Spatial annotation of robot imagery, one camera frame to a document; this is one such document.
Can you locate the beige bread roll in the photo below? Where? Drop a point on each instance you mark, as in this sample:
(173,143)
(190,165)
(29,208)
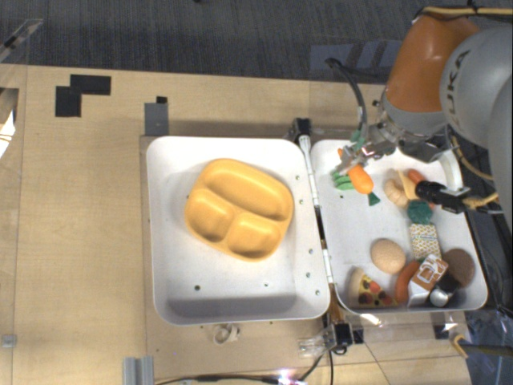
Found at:
(387,256)

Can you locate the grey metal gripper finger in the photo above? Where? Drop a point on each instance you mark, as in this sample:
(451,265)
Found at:
(344,163)
(356,161)

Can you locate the green ridged toy leaf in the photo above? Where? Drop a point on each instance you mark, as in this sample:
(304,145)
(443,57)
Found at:
(341,182)

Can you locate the brown round biscuit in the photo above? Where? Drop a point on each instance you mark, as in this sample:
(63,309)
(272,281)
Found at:
(461,265)

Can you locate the pizza slice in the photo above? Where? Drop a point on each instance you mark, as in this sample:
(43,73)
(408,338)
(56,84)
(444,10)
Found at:
(366,289)

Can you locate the green broccoli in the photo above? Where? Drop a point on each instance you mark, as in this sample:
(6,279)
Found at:
(419,211)

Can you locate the thin black and white rod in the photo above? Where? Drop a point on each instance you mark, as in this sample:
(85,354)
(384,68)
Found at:
(312,179)

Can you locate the white plastic tray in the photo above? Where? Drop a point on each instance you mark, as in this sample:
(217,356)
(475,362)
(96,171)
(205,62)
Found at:
(352,231)
(224,295)

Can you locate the beige croissant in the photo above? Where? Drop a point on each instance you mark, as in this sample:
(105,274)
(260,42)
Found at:
(396,194)

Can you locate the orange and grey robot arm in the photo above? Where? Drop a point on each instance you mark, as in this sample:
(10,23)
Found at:
(473,74)

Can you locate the brown and white carton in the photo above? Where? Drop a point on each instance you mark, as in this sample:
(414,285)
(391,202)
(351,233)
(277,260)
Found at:
(426,279)

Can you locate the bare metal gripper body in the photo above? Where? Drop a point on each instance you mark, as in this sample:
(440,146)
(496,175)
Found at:
(380,142)

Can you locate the black cylinder on white bracket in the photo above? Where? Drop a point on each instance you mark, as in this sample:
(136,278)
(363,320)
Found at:
(437,194)

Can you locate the orange carrot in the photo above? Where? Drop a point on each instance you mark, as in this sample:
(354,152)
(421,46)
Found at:
(361,179)

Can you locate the black bottle with silver cap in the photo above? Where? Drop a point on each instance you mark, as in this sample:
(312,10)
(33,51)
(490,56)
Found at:
(445,289)

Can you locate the white plastic loop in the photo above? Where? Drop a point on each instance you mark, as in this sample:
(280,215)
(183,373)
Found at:
(225,333)

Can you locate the orange divided plate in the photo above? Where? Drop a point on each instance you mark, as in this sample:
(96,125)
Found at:
(240,209)

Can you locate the red sausage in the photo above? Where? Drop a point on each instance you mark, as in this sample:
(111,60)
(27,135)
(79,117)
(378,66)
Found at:
(415,175)

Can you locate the orange sausage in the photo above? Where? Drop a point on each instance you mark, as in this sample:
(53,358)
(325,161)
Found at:
(405,281)

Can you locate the yellow patterned carton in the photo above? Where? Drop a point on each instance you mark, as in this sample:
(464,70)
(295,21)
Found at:
(425,241)

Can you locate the yellow cheese wedge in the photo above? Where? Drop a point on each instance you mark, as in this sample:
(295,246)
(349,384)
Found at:
(409,186)

